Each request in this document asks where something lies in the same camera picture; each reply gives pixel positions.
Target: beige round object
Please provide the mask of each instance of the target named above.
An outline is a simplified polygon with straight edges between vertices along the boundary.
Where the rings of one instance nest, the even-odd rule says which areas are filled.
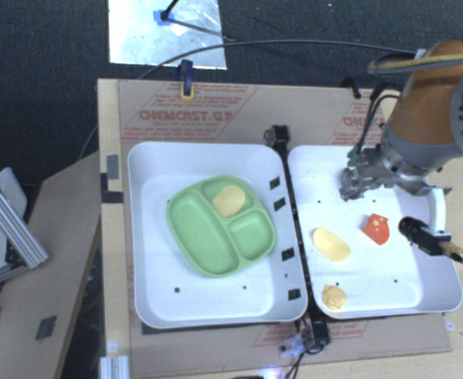
[[[348,300],[344,291],[334,285],[325,285],[323,290],[323,303],[331,310],[339,310]]]
[[[343,261],[351,253],[351,248],[343,240],[324,227],[314,230],[312,242],[331,261]]]
[[[246,203],[246,192],[239,186],[225,186],[212,199],[211,205],[219,216],[231,218],[239,213]]]

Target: green bowl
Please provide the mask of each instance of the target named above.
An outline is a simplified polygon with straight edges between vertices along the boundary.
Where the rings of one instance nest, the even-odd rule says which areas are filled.
[[[242,209],[230,218],[211,205],[224,187],[246,193]],[[261,260],[276,243],[268,212],[247,184],[229,175],[209,178],[179,191],[167,207],[168,226],[194,267],[211,277],[224,277]]]

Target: blue clip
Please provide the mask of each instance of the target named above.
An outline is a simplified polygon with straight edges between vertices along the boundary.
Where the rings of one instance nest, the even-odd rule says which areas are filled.
[[[170,25],[170,23],[172,21],[175,20],[175,17],[174,17],[174,14],[173,13],[169,13],[168,14],[168,19],[166,21],[163,21],[161,19],[161,13],[163,12],[164,10],[162,9],[158,9],[156,11],[153,11],[152,12],[152,16],[154,18],[154,21],[158,24],[158,25],[161,25],[162,27],[165,27],[167,25]]]
[[[193,62],[191,60],[183,59],[181,61],[181,64],[177,66],[175,79],[177,81],[184,81],[181,87],[181,98],[184,101],[191,101],[194,97]]]

